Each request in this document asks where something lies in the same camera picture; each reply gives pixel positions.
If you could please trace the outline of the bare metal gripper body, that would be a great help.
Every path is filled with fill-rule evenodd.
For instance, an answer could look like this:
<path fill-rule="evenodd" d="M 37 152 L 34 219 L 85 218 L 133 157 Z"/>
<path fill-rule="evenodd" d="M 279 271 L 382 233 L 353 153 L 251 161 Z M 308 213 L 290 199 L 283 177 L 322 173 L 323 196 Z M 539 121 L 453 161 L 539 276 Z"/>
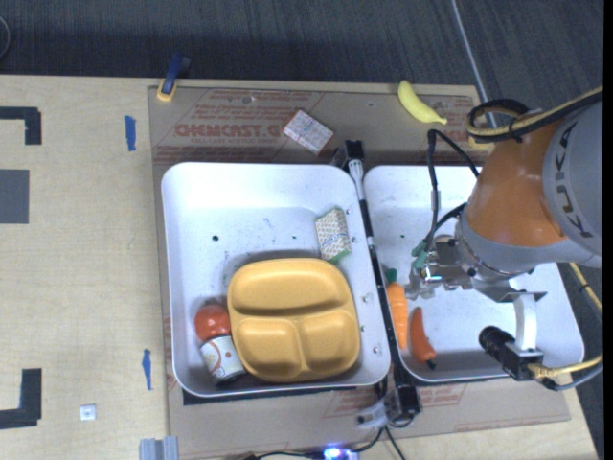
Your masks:
<path fill-rule="evenodd" d="M 477 266 L 460 239 L 439 235 L 428 249 L 418 276 L 420 285 L 427 290 L 473 289 Z"/>

